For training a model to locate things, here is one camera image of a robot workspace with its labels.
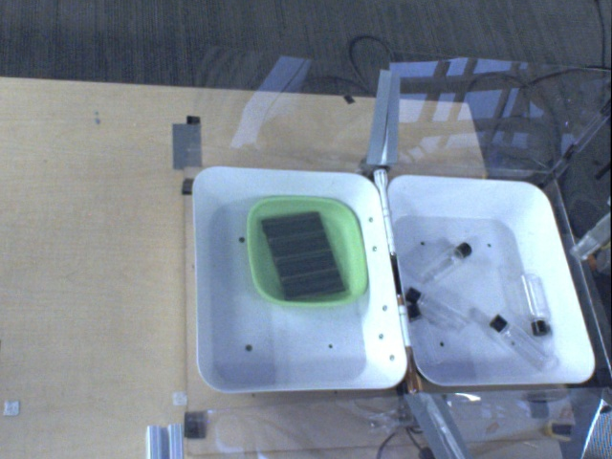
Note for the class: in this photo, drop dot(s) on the black ridged block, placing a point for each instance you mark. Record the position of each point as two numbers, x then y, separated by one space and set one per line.
303 256

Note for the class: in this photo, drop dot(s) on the green bowl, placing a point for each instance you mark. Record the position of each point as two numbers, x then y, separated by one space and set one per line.
351 246

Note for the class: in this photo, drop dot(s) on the clear vial with black cap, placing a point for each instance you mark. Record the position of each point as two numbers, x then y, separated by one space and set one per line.
413 312
498 323
539 327
462 250
413 296

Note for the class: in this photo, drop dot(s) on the white plastic tray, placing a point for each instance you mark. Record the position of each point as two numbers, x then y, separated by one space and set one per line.
306 361
478 199

